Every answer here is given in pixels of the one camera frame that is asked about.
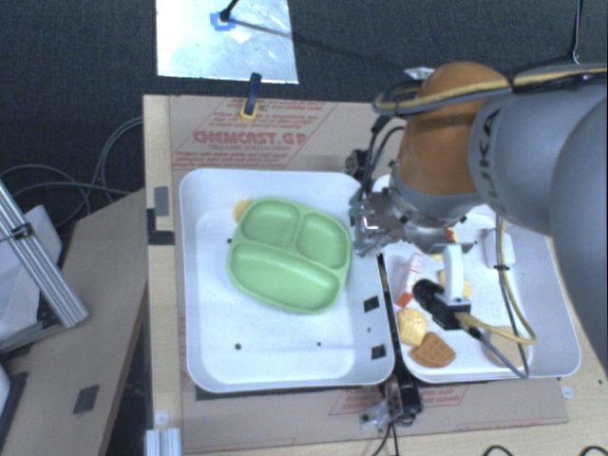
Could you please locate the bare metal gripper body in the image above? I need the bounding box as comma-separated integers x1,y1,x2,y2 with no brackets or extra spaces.
353,190,461,258

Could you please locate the white packet with red print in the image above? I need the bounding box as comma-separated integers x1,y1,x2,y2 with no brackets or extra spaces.
402,252,425,296

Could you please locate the thin black rod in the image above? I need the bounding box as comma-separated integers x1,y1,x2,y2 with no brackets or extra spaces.
376,253,406,385

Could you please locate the green divided plate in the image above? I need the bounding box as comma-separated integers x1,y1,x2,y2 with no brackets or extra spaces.
226,196,354,316

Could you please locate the orange waffle biscuit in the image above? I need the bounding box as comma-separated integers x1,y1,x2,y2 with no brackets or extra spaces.
408,331,458,370

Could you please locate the white plastic tray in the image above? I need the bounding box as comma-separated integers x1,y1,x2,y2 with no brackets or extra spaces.
179,167,397,394
372,174,583,385

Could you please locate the brown cardboard board red print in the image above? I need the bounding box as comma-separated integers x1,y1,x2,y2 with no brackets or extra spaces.
168,95,570,448

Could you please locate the black block with thin wires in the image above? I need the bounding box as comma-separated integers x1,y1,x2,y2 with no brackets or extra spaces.
345,148,371,180
386,379,425,423

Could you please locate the black cylinder on white bracket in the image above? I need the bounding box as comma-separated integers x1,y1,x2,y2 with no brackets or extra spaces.
411,242,473,333

